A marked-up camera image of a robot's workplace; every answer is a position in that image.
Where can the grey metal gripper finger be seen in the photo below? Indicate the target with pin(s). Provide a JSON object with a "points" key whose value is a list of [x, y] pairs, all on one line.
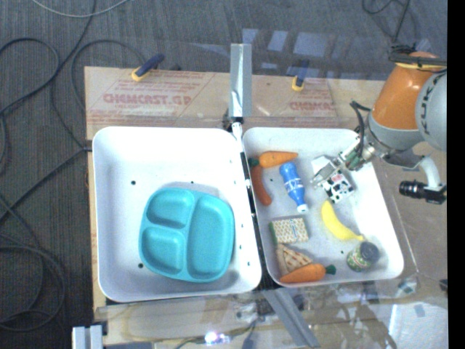
{"points": [[321, 163], [320, 179]]}

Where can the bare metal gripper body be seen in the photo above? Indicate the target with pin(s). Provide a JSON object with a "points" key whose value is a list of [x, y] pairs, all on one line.
{"points": [[357, 155]]}

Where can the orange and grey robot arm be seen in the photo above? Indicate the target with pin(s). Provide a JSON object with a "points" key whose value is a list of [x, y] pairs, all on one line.
{"points": [[399, 96]]}

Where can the black and white cow carton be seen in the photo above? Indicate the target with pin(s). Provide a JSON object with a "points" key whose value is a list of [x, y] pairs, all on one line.
{"points": [[341, 189]]}

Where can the blue bottle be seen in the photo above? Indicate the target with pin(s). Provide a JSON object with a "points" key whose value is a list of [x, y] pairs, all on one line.
{"points": [[293, 185]]}

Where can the orange carrot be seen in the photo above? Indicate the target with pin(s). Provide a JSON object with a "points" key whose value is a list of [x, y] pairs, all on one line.
{"points": [[278, 159], [303, 273]]}

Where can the yellow banana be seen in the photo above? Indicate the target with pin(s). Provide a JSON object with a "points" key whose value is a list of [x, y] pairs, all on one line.
{"points": [[336, 225]]}

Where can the orange sausage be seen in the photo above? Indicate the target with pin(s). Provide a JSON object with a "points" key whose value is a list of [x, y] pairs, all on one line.
{"points": [[261, 185]]}

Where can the white plastic tray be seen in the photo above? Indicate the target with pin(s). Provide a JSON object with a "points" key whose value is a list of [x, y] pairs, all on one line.
{"points": [[163, 151], [327, 253]]}

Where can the pizza slice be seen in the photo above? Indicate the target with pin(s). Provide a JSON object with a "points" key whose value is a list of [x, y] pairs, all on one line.
{"points": [[292, 258]]}

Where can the green can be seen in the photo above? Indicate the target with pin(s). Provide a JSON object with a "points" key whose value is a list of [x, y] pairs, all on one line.
{"points": [[359, 258]]}

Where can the blue divided plate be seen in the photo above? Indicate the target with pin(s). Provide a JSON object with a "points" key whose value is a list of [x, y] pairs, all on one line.
{"points": [[189, 235]]}

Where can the brown cardboard board, red print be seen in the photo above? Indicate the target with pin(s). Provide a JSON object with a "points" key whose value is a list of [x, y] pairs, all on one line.
{"points": [[156, 100]]}

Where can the black cylinder on white bracket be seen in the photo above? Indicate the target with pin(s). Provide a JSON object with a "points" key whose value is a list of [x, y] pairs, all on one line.
{"points": [[417, 189]]}

